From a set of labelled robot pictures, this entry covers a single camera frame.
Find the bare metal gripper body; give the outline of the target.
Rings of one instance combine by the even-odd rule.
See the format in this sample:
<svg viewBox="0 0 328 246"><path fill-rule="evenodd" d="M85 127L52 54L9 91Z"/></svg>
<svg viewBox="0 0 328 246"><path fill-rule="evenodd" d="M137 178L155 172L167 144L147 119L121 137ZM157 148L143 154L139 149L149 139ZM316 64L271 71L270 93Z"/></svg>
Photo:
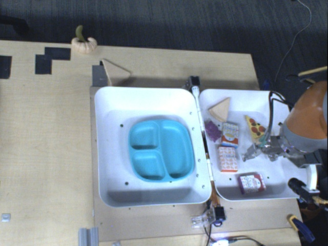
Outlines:
<svg viewBox="0 0 328 246"><path fill-rule="evenodd" d="M284 136L271 136L268 142L261 147L263 154L277 153L297 167L304 167L305 152L293 146Z"/></svg>

